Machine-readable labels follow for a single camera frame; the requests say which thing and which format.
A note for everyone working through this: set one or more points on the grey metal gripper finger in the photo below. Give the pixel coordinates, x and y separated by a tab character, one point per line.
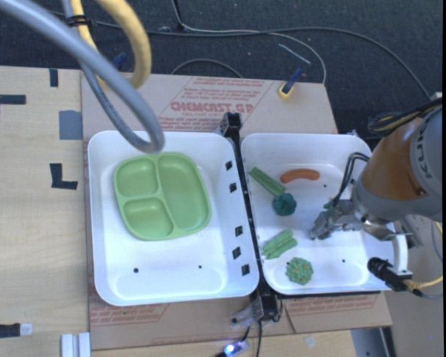
318	226
331	230

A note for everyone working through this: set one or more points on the orange sausage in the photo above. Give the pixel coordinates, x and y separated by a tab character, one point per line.
299	176

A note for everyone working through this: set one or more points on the green bean pods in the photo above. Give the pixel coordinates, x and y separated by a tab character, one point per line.
279	244

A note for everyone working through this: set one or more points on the white plastic tray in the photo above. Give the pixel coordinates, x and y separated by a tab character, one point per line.
327	266
171	270

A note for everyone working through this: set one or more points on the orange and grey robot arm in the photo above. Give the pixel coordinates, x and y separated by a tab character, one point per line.
394	169

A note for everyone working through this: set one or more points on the brown cardboard board red print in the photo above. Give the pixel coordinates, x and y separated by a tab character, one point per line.
208	102

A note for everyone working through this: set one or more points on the green divided plate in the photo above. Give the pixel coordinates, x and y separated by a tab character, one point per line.
178	188

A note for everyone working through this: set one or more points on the thin black rod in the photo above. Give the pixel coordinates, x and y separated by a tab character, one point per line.
249	214

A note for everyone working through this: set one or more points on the dark green broccoli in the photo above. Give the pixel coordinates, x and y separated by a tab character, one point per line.
284	204

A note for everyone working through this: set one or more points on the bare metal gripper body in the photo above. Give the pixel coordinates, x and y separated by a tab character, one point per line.
351	219

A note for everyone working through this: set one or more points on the green grapes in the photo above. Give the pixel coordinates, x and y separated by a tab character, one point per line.
299	271

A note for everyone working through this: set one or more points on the green celery stick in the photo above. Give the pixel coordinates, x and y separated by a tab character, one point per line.
267	180

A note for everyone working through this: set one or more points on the black cylinder on white bracket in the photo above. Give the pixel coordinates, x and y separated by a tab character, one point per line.
388	271

